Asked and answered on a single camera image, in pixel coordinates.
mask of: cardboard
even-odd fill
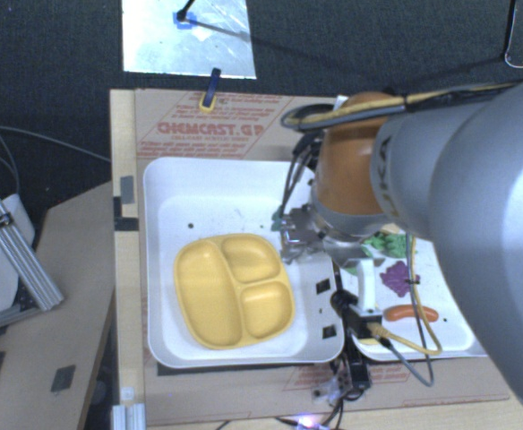
[[[113,155],[118,157],[113,162],[115,195],[120,194],[121,178],[134,178],[137,211],[132,205],[124,207],[140,226],[137,231],[116,235],[116,267],[122,276],[117,278],[117,300],[122,298],[122,288],[129,297],[141,298],[139,313],[135,303],[125,309],[118,304],[120,351],[124,347],[134,353],[119,358],[122,403],[144,401],[149,426],[329,413],[330,406],[312,395],[314,387],[331,378],[328,365],[181,372],[160,367],[146,346],[141,175],[149,162],[168,155],[289,160],[299,134],[279,125],[281,114],[310,103],[334,102],[333,98],[219,93],[216,109],[203,114],[198,109],[200,96],[199,91],[180,90],[113,91],[111,95]],[[137,250],[132,250],[133,243],[139,246]],[[138,269],[134,254],[140,258]],[[140,321],[138,332],[134,319]],[[136,374],[141,371],[135,359],[137,348],[143,352],[142,379]],[[433,365],[436,383],[431,389],[400,364],[371,367],[373,387],[362,399],[348,403],[347,410],[402,409],[506,400],[510,396],[508,386],[488,358],[436,360]],[[425,372],[424,365],[418,367]]]

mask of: black carpet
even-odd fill
[[[247,0],[258,79],[222,90],[335,95],[523,78],[501,61],[510,0]],[[523,0],[513,57],[523,63]],[[108,91],[201,89],[122,71],[121,0],[0,0],[0,125],[109,154]],[[110,178],[109,165],[5,133],[32,219]],[[13,180],[0,164],[0,193]]]

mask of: metal plate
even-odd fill
[[[255,79],[245,0],[122,0],[124,70]]]

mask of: toy sausage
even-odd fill
[[[424,313],[429,322],[436,322],[439,320],[439,313],[431,307],[423,306]],[[383,311],[385,319],[389,322],[395,322],[405,317],[414,317],[415,310],[412,305],[394,305]]]

